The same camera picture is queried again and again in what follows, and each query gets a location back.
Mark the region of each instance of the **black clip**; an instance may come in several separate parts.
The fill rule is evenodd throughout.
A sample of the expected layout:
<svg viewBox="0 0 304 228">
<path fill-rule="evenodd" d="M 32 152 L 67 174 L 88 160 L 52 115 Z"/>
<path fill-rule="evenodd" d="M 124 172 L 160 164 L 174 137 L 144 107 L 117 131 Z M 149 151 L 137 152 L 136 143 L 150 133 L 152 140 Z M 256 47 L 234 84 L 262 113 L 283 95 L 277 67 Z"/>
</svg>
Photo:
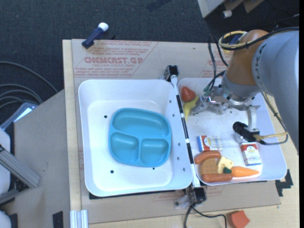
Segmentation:
<svg viewBox="0 0 304 228">
<path fill-rule="evenodd" d="M 100 23 L 96 29 L 92 32 L 92 34 L 82 43 L 82 45 L 88 49 L 92 45 L 94 45 L 95 39 L 101 39 L 103 34 L 108 30 L 109 26 L 106 23 Z"/>
</svg>

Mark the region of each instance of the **toy carrot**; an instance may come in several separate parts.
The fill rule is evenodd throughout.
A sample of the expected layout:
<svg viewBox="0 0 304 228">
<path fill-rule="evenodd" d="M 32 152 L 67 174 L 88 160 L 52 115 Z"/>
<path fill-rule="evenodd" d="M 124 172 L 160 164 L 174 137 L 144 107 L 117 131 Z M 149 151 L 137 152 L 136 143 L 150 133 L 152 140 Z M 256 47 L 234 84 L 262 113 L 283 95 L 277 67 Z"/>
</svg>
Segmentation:
<svg viewBox="0 0 304 228">
<path fill-rule="evenodd" d="M 248 177 L 260 173 L 259 171 L 256 171 L 254 169 L 250 169 L 242 166 L 233 166 L 231 168 L 231 171 L 233 177 Z"/>
</svg>

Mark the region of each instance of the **cable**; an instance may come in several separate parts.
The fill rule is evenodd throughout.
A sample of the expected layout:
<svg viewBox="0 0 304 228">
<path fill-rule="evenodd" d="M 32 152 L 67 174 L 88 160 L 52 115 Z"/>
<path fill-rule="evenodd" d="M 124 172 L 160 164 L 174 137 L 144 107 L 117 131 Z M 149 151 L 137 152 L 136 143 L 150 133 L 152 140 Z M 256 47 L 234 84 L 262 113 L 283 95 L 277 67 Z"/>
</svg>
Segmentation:
<svg viewBox="0 0 304 228">
<path fill-rule="evenodd" d="M 38 78 L 40 78 L 41 80 L 43 80 L 45 83 L 47 83 L 54 91 L 55 93 L 58 93 L 58 91 L 56 90 L 56 88 L 49 82 L 47 81 L 44 77 L 40 76 L 39 74 L 37 74 L 36 72 L 34 72 L 33 70 L 23 66 L 23 65 L 20 65 L 18 63 L 12 63 L 12 62 L 8 62 L 8 61 L 0 61 L 0 64 L 7 64 L 7 65 L 13 65 L 13 66 L 16 66 L 16 67 L 20 67 L 30 73 L 32 73 L 33 75 L 37 76 Z"/>
<path fill-rule="evenodd" d="M 15 99 L 15 100 L 22 102 L 22 100 L 20 98 L 15 97 L 15 96 L 5 96 L 5 97 L 0 98 L 0 101 L 6 100 L 6 99 Z"/>
<path fill-rule="evenodd" d="M 10 102 L 7 102 L 5 104 L 0 105 L 0 109 L 2 109 L 3 107 L 5 107 L 7 105 L 14 104 L 14 103 L 20 103 L 20 101 L 10 101 Z"/>
<path fill-rule="evenodd" d="M 18 85 L 18 84 L 3 84 L 3 85 L 0 85 L 0 88 L 2 87 L 18 87 L 18 88 L 22 88 L 22 89 L 25 89 L 29 92 L 31 92 L 33 95 L 35 95 L 35 97 L 37 98 L 38 102 L 42 103 L 42 99 L 40 98 L 40 96 L 33 90 L 31 90 L 30 88 L 26 87 L 26 86 L 22 86 L 22 85 Z"/>
<path fill-rule="evenodd" d="M 219 53 L 219 55 L 220 55 L 220 58 L 221 58 L 222 62 L 223 62 L 226 66 L 228 66 L 228 64 L 227 64 L 226 61 L 224 60 L 223 55 L 222 55 L 222 53 L 221 53 L 221 51 L 220 51 L 220 47 L 219 47 L 219 44 L 218 44 L 217 40 L 215 39 L 214 35 L 210 34 L 210 35 L 208 36 L 208 51 L 209 51 L 209 54 L 210 54 L 210 57 L 211 57 L 212 65 L 213 65 L 213 79 L 212 79 L 212 80 L 209 82 L 209 84 L 204 88 L 204 92 L 205 92 L 204 96 L 208 96 L 208 95 L 210 94 L 210 92 L 211 92 L 211 90 L 212 90 L 212 88 L 213 88 L 213 86 L 214 86 L 215 79 L 216 79 L 217 77 L 219 77 L 219 76 L 223 76 L 224 73 L 225 73 L 225 70 L 224 70 L 224 71 L 220 72 L 219 74 L 216 74 L 215 59 L 214 59 L 214 56 L 213 56 L 213 53 L 212 53 L 212 50 L 211 50 L 211 41 L 210 41 L 211 38 L 214 39 L 215 44 L 217 45 L 218 53 Z"/>
<path fill-rule="evenodd" d="M 281 32 L 285 32 L 285 31 L 291 31 L 291 30 L 299 30 L 299 27 L 287 27 L 287 28 L 280 28 L 280 29 L 277 29 L 277 30 L 274 30 L 272 32 L 269 32 L 268 34 L 264 35 L 264 36 L 261 36 L 259 37 L 258 39 L 255 39 L 255 40 L 252 40 L 252 41 L 247 41 L 245 43 L 239 43 L 239 44 L 227 44 L 227 43 L 224 43 L 224 39 L 226 39 L 227 37 L 230 37 L 232 35 L 236 35 L 236 34 L 242 34 L 242 33 L 245 33 L 244 31 L 234 31 L 234 32 L 230 32 L 230 33 L 227 33 L 225 35 L 223 35 L 220 39 L 219 39 L 219 45 L 224 48 L 225 50 L 228 50 L 228 51 L 234 51 L 234 50 L 240 50 L 240 49 L 244 49 L 244 48 L 248 48 L 249 46 L 261 41 L 261 40 L 265 40 L 269 37 L 271 37 L 272 35 L 274 34 L 277 34 L 277 33 L 281 33 Z"/>
<path fill-rule="evenodd" d="M 195 212 L 197 212 L 198 214 L 200 214 L 201 216 L 207 217 L 207 218 L 215 218 L 215 217 L 220 217 L 220 216 L 224 217 L 224 220 L 225 220 L 225 227 L 227 228 L 227 219 L 226 219 L 226 216 L 225 216 L 225 215 L 223 215 L 223 214 L 219 214 L 219 215 L 204 215 L 204 214 L 202 214 L 201 212 L 197 211 L 194 207 L 193 207 L 193 210 L 194 210 Z"/>
<path fill-rule="evenodd" d="M 18 93 L 18 92 L 28 94 L 28 95 L 32 96 L 33 98 L 35 98 L 39 104 L 42 103 L 42 101 L 40 101 L 33 93 L 26 91 L 26 90 L 21 90 L 21 89 L 9 90 L 7 92 L 4 92 L 0 95 L 0 98 L 3 97 L 4 95 L 10 94 L 10 93 Z"/>
<path fill-rule="evenodd" d="M 265 142 L 263 140 L 260 140 L 259 143 L 263 144 L 263 145 L 276 145 L 276 144 L 283 144 L 283 143 L 286 143 L 287 140 L 288 140 L 288 132 L 287 132 L 287 129 L 285 127 L 285 125 L 283 124 L 283 121 L 281 119 L 281 117 L 279 116 L 278 112 L 275 110 L 275 108 L 271 105 L 270 101 L 269 101 L 269 98 L 267 96 L 267 94 L 265 92 L 262 92 L 262 96 L 266 102 L 266 104 L 268 105 L 269 109 L 272 111 L 272 113 L 274 114 L 274 116 L 277 118 L 277 120 L 279 121 L 279 123 L 281 124 L 281 126 L 283 127 L 285 133 L 278 133 L 278 134 L 273 134 L 273 135 L 277 135 L 277 136 L 284 136 L 286 135 L 286 138 L 284 141 L 281 141 L 281 142 L 275 142 L 275 143 L 268 143 L 268 142 Z"/>
<path fill-rule="evenodd" d="M 265 136 L 261 136 L 261 135 L 253 135 L 257 140 L 262 140 L 262 139 L 266 139 L 266 138 L 273 138 L 273 137 L 279 137 L 279 136 L 285 136 L 287 135 L 288 132 L 285 133 L 276 133 L 276 134 L 270 134 L 270 135 L 265 135 Z"/>
<path fill-rule="evenodd" d="M 196 205 L 196 203 L 191 204 L 191 205 L 189 206 L 189 208 L 188 208 L 186 214 L 185 214 L 185 218 L 184 218 L 184 228 L 187 228 L 187 219 L 188 219 L 188 216 L 189 216 L 189 214 L 190 214 L 190 212 L 191 212 L 191 209 L 193 209 L 195 212 L 197 212 L 198 214 L 200 214 L 201 216 L 206 217 L 206 218 L 216 218 L 216 217 L 220 217 L 220 216 L 224 217 L 224 219 L 225 219 L 225 228 L 227 228 L 227 219 L 226 219 L 226 216 L 225 216 L 225 215 L 223 215 L 223 214 L 212 215 L 212 216 L 204 215 L 204 214 L 202 214 L 201 212 L 197 211 L 197 210 L 194 208 L 195 205 Z"/>
</svg>

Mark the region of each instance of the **toy food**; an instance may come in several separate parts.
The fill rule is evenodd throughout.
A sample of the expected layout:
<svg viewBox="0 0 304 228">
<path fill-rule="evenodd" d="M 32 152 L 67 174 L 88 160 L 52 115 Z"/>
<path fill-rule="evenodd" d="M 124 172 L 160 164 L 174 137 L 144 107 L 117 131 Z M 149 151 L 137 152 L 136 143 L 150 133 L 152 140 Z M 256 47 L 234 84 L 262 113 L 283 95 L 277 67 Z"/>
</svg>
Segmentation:
<svg viewBox="0 0 304 228">
<path fill-rule="evenodd" d="M 232 179 L 231 173 L 218 174 L 204 174 L 202 175 L 204 182 L 230 181 Z"/>
<path fill-rule="evenodd" d="M 227 168 L 227 167 L 224 167 L 223 173 L 232 173 L 232 170 L 230 170 L 230 169 Z"/>
<path fill-rule="evenodd" d="M 190 114 L 190 111 L 193 107 L 195 107 L 195 103 L 197 102 L 197 100 L 199 99 L 199 97 L 195 97 L 194 100 L 186 102 L 184 104 L 183 110 L 184 110 L 184 114 L 185 114 L 185 120 L 188 119 L 188 115 Z"/>
<path fill-rule="evenodd" d="M 250 222 L 243 210 L 232 213 L 231 221 L 235 228 L 244 228 Z"/>
<path fill-rule="evenodd" d="M 218 166 L 217 161 L 215 158 L 209 158 L 204 160 L 200 164 L 200 174 L 217 174 L 218 173 Z"/>
<path fill-rule="evenodd" d="M 188 87 L 184 86 L 181 88 L 181 99 L 184 102 L 190 102 L 194 100 L 195 96 L 195 92 L 193 90 L 190 90 Z"/>
<path fill-rule="evenodd" d="M 221 158 L 218 160 L 218 173 L 223 173 L 223 170 L 225 167 L 228 169 L 231 169 L 233 166 L 234 162 L 230 159 L 227 159 L 224 156 L 221 156 Z"/>
<path fill-rule="evenodd" d="M 232 176 L 233 177 L 247 177 L 259 174 L 259 171 L 254 169 L 242 167 L 242 166 L 234 166 L 231 168 Z"/>
<path fill-rule="evenodd" d="M 201 164 L 206 159 L 220 158 L 220 157 L 221 157 L 220 152 L 217 150 L 203 151 L 194 158 L 194 163 Z"/>
</svg>

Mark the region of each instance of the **metal bar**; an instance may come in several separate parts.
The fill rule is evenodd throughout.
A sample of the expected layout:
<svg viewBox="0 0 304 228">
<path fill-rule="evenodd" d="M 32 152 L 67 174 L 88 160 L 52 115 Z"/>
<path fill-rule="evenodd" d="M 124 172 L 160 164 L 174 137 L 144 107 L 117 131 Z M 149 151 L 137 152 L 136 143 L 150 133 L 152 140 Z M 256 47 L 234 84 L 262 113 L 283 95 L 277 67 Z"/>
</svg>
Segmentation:
<svg viewBox="0 0 304 228">
<path fill-rule="evenodd" d="M 18 193 L 20 193 L 16 188 L 12 189 L 0 196 L 0 205 L 14 198 Z"/>
<path fill-rule="evenodd" d="M 11 172 L 16 178 L 22 181 L 29 188 L 36 188 L 39 176 L 25 165 L 21 164 L 14 155 L 8 152 L 0 144 L 0 164 Z"/>
<path fill-rule="evenodd" d="M 82 211 L 70 211 L 70 228 L 89 228 L 88 213 L 86 209 Z"/>
</svg>

